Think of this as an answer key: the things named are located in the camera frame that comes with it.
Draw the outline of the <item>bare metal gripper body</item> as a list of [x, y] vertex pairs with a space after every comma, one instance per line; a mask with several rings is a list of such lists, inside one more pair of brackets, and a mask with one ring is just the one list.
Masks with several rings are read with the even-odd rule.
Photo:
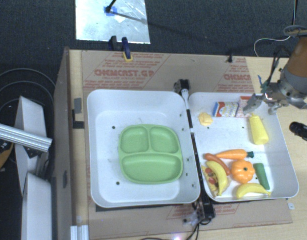
[[306, 94], [293, 88], [289, 83], [277, 82], [270, 83], [263, 93], [263, 101], [270, 109], [280, 109], [293, 106], [297, 109], [306, 109]]

